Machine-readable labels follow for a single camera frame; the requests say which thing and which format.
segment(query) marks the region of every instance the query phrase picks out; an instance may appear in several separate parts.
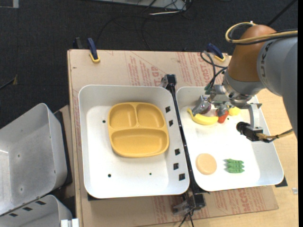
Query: cardboard sheet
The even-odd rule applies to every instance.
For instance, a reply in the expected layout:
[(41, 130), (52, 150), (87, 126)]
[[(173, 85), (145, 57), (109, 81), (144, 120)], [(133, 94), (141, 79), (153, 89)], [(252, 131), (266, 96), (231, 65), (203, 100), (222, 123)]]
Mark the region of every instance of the cardboard sheet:
[[(213, 77), (213, 68), (196, 52), (98, 51), (98, 55), (101, 60), (95, 64), (89, 50), (68, 51), (80, 177), (78, 209), (82, 209), (83, 226), (102, 223), (102, 226), (136, 227), (179, 222), (183, 216), (174, 215), (172, 207), (182, 202), (180, 196), (88, 200), (83, 183), (78, 93), (85, 85), (159, 86), (165, 74), (176, 75), (177, 88), (206, 86)], [(230, 58), (226, 58), (225, 62), (215, 59), (214, 62), (227, 66)], [(216, 83), (222, 78), (219, 75)], [(271, 186), (211, 192), (204, 197), (206, 207), (195, 211), (193, 219), (278, 209)]]

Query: black connector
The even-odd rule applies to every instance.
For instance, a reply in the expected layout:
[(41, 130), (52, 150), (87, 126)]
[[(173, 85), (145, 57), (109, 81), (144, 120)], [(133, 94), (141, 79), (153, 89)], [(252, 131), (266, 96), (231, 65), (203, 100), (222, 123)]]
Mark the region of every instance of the black connector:
[(240, 132), (240, 134), (246, 136), (246, 138), (251, 141), (260, 141), (259, 137), (257, 136), (257, 133), (263, 133), (262, 129), (254, 129), (250, 126), (249, 123), (246, 122), (237, 123), (236, 128), (237, 131)]

